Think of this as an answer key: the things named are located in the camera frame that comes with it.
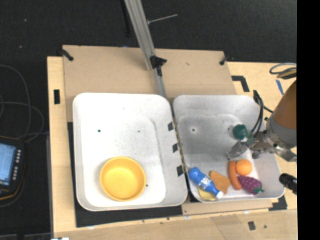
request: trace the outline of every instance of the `electronic device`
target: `electronic device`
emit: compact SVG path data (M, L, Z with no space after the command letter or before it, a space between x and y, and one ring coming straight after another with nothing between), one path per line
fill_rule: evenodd
M24 143L20 139L0 136L0 201L17 195L25 166Z

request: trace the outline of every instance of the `toy orange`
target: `toy orange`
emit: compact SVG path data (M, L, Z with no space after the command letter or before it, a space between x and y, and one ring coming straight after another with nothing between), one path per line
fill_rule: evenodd
M242 159L236 163L236 172L241 176L248 176L252 169L252 163L247 159Z

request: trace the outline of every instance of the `black bracket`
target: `black bracket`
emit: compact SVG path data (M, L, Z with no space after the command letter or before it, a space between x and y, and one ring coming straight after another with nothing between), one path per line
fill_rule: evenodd
M152 68L153 69L156 69L157 71L157 74L159 77L162 77L162 69L161 67L166 64L167 60L166 59L163 59L163 58L159 58L157 56L152 56L150 58L150 62L151 62L151 65L152 65Z

